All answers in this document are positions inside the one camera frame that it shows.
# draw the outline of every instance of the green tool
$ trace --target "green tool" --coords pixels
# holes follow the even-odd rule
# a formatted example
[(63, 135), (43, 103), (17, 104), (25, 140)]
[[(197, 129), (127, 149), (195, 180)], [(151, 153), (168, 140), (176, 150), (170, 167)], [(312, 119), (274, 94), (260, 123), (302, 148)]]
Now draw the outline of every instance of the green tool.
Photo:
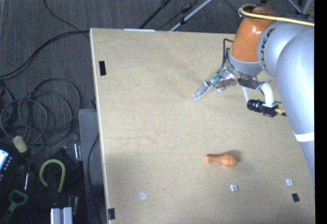
[[(13, 196), (15, 196), (15, 198), (17, 198), (16, 195), (21, 197), (22, 201), (14, 201)], [(9, 194), (10, 206), (7, 209), (4, 217), (0, 221), (0, 224), (9, 223), (9, 219), (10, 219), (11, 215), (14, 213), (15, 209), (24, 206), (28, 200), (29, 200), (29, 197), (26, 194), (24, 194), (16, 189), (12, 190)]]

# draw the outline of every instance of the black tape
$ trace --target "black tape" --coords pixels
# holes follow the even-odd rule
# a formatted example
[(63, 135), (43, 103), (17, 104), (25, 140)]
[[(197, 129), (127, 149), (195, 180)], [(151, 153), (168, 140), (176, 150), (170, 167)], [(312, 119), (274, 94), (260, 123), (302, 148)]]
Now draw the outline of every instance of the black tape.
[(108, 218), (109, 220), (115, 219), (114, 208), (108, 209)]
[(100, 76), (107, 75), (106, 64), (104, 63), (104, 61), (99, 61), (99, 67), (100, 67)]
[(300, 198), (298, 197), (297, 193), (292, 194), (294, 202), (299, 202)]

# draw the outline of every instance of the black connector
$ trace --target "black connector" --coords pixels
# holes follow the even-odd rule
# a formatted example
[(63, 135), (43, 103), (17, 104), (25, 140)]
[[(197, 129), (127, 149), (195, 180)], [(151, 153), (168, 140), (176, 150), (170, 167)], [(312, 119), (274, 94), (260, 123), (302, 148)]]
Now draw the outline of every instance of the black connector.
[(263, 113), (264, 116), (268, 117), (275, 117), (278, 113), (275, 111), (276, 108), (278, 108), (278, 104), (276, 104), (274, 107), (267, 107), (264, 106), (264, 102), (260, 100), (254, 100), (250, 99), (247, 102), (247, 107), (249, 110), (258, 112), (258, 113)]

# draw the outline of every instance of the white band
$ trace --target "white band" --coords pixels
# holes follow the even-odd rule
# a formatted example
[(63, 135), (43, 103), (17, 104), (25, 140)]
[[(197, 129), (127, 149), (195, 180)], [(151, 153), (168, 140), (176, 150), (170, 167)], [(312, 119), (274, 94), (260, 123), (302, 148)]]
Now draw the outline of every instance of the white band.
[(295, 134), (293, 132), (295, 138), (299, 142), (307, 142), (315, 140), (315, 132), (305, 133), (305, 134)]

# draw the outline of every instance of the screen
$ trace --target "screen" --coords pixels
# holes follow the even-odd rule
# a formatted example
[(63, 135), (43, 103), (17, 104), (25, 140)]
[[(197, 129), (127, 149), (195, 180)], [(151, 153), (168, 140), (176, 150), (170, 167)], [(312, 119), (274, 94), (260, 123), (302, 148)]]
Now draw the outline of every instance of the screen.
[(2, 170), (2, 167), (5, 164), (8, 155), (9, 155), (8, 152), (0, 149), (0, 171)]

